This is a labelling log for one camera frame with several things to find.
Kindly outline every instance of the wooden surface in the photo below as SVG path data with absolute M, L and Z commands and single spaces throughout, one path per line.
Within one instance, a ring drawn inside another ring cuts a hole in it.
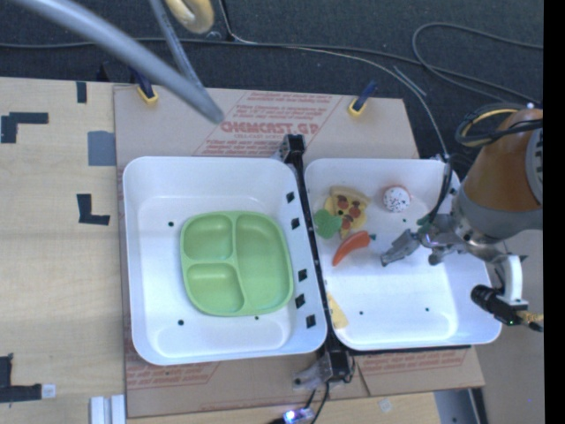
M 114 132 L 112 86 L 0 79 L 0 114 L 48 112 L 0 144 L 0 356 L 11 383 L 54 383 L 56 397 L 0 404 L 0 422 L 88 423 L 91 397 L 124 394 L 124 332 L 113 166 L 89 166 L 87 134 Z M 79 223 L 77 194 L 109 225 Z M 128 420 L 267 423 L 281 407 Z M 327 402 L 319 423 L 439 424 L 433 393 Z

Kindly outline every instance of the robotic arm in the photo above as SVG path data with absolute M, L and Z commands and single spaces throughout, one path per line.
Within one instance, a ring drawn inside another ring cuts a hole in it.
M 494 132 L 468 136 L 473 125 L 486 117 L 510 112 Z M 453 252 L 469 253 L 490 264 L 503 278 L 496 290 L 476 286 L 471 299 L 506 325 L 522 323 L 542 331 L 543 315 L 527 311 L 522 299 L 519 256 L 507 254 L 497 244 L 517 233 L 543 230 L 543 110 L 485 109 L 459 126 L 456 138 L 465 146 L 482 147 L 458 191 L 450 190 L 451 165 L 446 164 L 441 197 L 418 224 L 405 231 L 381 256 L 383 266 L 410 255 L 420 246 L 432 250 L 428 261 L 436 265 Z M 454 194 L 448 214 L 438 208 Z

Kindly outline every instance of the blue clamp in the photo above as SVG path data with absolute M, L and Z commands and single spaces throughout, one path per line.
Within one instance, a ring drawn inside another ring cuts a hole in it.
M 149 79 L 141 72 L 136 71 L 132 67 L 128 66 L 128 68 L 135 78 L 135 81 L 138 82 L 138 93 L 141 96 L 141 99 L 143 99 L 145 103 L 148 104 L 155 103 L 157 99 L 159 99 L 159 95 L 156 91 L 153 90 Z
M 371 80 L 369 84 L 365 87 L 363 92 L 359 95 L 359 97 L 351 101 L 350 106 L 347 109 L 348 112 L 352 116 L 358 117 L 365 109 L 365 104 L 367 102 L 367 99 L 373 95 L 376 89 L 377 89 L 377 82 Z

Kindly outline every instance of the white tray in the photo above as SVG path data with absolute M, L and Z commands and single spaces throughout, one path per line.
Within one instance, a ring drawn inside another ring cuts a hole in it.
M 330 186 L 351 186 L 372 198 L 364 229 L 377 239 L 332 267 L 341 240 L 316 235 L 324 283 L 347 318 L 337 337 L 359 351 L 409 349 L 492 342 L 501 323 L 471 301 L 477 284 L 490 285 L 484 262 L 470 254 L 450 254 L 435 267 L 431 250 L 382 267 L 380 255 L 401 233 L 418 228 L 416 221 L 435 205 L 444 163 L 434 160 L 320 159 L 305 170 L 312 214 L 323 208 Z M 384 208 L 390 186 L 405 186 L 411 205 L 401 213 Z M 452 186 L 458 188 L 456 175 Z M 451 195 L 440 212 L 450 209 Z
M 323 344 L 328 327 L 320 287 L 287 165 L 261 158 L 141 157 L 126 166 L 123 185 L 132 339 L 142 358 L 156 365 L 236 360 L 314 352 Z M 294 275 L 293 297 L 282 309 L 218 317 L 189 300 L 180 231 L 189 217 L 219 210 L 262 212 L 281 225 Z

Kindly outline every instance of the red chili pepper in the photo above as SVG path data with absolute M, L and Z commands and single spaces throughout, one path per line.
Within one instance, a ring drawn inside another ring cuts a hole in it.
M 351 253 L 353 250 L 369 246 L 371 240 L 375 239 L 376 236 L 374 234 L 369 234 L 367 231 L 354 232 L 337 248 L 337 251 L 335 251 L 334 254 L 334 259 L 332 260 L 332 265 L 335 267 L 347 254 Z

